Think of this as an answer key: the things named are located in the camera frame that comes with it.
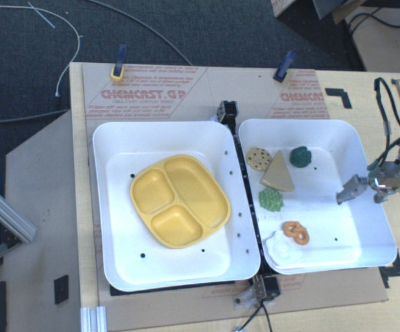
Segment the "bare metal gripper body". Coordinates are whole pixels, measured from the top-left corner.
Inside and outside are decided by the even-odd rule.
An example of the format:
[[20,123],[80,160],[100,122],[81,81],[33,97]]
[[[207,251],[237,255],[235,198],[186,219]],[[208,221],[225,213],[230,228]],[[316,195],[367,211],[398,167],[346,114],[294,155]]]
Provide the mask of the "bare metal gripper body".
[[374,190],[376,185],[392,188],[392,194],[400,194],[400,159],[386,161],[369,173],[369,185]]

